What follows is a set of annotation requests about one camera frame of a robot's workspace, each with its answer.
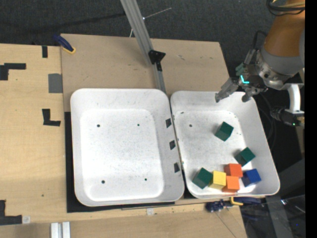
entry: wooden table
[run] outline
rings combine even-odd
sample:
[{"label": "wooden table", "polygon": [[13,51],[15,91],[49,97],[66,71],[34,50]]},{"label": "wooden table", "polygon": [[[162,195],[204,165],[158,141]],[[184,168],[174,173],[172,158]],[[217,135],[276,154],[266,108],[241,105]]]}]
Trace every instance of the wooden table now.
[{"label": "wooden table", "polygon": [[[0,199],[6,199],[6,216],[30,216],[31,223],[37,223],[40,230],[52,222],[71,221],[83,227],[87,220],[120,218],[136,225],[135,221],[142,223],[158,216],[164,216],[158,218],[162,225],[170,226],[164,220],[177,222],[183,216],[194,222],[198,214],[207,218],[204,221],[210,221],[205,226],[209,230],[214,220],[201,204],[205,201],[198,199],[180,199],[174,206],[155,208],[157,216],[151,217],[146,216],[146,209],[67,213],[64,111],[69,111],[71,93],[92,84],[105,88],[155,88],[155,82],[134,38],[63,36],[76,48],[74,55],[49,46],[48,57],[43,58],[41,46],[0,44],[0,64],[27,64],[26,70],[9,70],[8,81],[0,81]],[[158,39],[152,42],[156,50],[166,52],[162,67],[168,96],[178,90],[218,91],[228,78],[217,42]],[[49,93],[48,75],[53,73],[63,75],[63,93]],[[51,120],[60,120],[61,125],[44,126],[42,109],[50,109]],[[228,212],[236,220],[231,218],[231,223],[239,223],[244,230],[239,208]],[[17,232],[21,228],[26,225],[3,230]],[[228,231],[220,222],[213,228]],[[162,234],[153,237],[166,237]],[[234,236],[230,233],[223,237]]]}]

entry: blue cube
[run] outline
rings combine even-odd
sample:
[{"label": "blue cube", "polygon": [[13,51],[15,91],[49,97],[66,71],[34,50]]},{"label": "blue cube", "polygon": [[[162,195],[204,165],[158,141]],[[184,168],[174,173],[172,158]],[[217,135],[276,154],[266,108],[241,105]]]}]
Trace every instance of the blue cube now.
[{"label": "blue cube", "polygon": [[241,178],[245,187],[254,185],[261,181],[261,177],[257,169],[251,169],[243,172],[243,177]]}]

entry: dark green cube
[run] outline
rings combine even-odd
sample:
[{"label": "dark green cube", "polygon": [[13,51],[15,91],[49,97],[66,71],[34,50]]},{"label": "dark green cube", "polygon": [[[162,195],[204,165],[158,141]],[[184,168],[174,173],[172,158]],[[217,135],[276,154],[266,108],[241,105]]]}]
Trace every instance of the dark green cube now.
[{"label": "dark green cube", "polygon": [[243,151],[241,151],[238,155],[234,157],[236,161],[241,165],[244,166],[248,162],[252,161],[255,158],[254,153],[247,147]]},{"label": "dark green cube", "polygon": [[226,122],[223,122],[216,132],[215,136],[220,138],[222,141],[226,141],[233,131],[233,127]]},{"label": "dark green cube", "polygon": [[204,168],[201,168],[199,172],[195,175],[193,183],[196,184],[199,188],[205,188],[212,179],[212,176],[212,173]]}]

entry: yellow block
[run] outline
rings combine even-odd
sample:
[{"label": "yellow block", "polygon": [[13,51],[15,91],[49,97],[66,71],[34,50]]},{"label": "yellow block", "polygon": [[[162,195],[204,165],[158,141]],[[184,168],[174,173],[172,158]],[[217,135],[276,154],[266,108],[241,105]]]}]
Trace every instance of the yellow block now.
[{"label": "yellow block", "polygon": [[222,189],[226,186],[226,176],[227,174],[225,172],[214,171],[208,186],[210,188]]}]

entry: orange block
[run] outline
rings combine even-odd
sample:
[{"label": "orange block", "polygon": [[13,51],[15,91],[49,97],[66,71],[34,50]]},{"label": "orange block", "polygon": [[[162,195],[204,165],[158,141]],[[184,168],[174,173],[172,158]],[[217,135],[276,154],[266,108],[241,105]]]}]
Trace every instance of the orange block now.
[{"label": "orange block", "polygon": [[230,163],[224,167],[224,171],[227,174],[227,176],[239,177],[239,178],[243,177],[241,164]]},{"label": "orange block", "polygon": [[236,193],[240,189],[238,177],[227,176],[227,185],[222,189],[222,192]]}]

